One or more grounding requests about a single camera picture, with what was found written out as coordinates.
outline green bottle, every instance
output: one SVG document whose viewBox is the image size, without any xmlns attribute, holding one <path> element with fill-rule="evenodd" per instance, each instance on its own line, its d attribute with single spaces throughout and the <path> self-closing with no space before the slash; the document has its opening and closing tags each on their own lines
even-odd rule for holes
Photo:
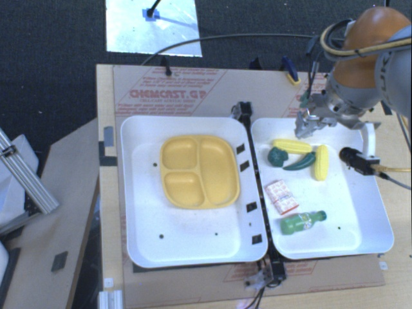
<svg viewBox="0 0 412 309">
<path fill-rule="evenodd" d="M 324 211 L 295 214 L 281 220 L 281 231 L 282 234 L 293 234 L 295 231 L 308 230 L 316 221 L 324 220 L 326 220 Z"/>
</svg>

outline green pepper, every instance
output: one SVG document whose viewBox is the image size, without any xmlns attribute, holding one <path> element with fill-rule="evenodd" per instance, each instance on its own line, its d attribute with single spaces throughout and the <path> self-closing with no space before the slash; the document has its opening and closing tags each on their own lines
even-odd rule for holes
<svg viewBox="0 0 412 309">
<path fill-rule="evenodd" d="M 274 167 L 282 167 L 283 162 L 288 160 L 289 155 L 286 151 L 273 147 L 268 154 L 268 160 Z"/>
<path fill-rule="evenodd" d="M 286 171 L 298 171 L 300 169 L 304 169 L 306 167 L 311 166 L 316 160 L 316 155 L 314 152 L 307 153 L 300 161 L 286 166 L 283 169 Z"/>
</svg>

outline corn cob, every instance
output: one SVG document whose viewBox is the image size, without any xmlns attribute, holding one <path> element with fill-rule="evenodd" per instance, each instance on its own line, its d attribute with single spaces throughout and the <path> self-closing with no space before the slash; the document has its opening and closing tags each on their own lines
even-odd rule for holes
<svg viewBox="0 0 412 309">
<path fill-rule="evenodd" d="M 312 152 L 312 147 L 310 144 L 296 140 L 277 138 L 272 142 L 272 145 L 286 151 L 287 153 L 303 154 Z"/>
<path fill-rule="evenodd" d="M 316 150 L 315 179 L 325 181 L 328 176 L 329 154 L 326 145 L 320 145 Z"/>
</svg>

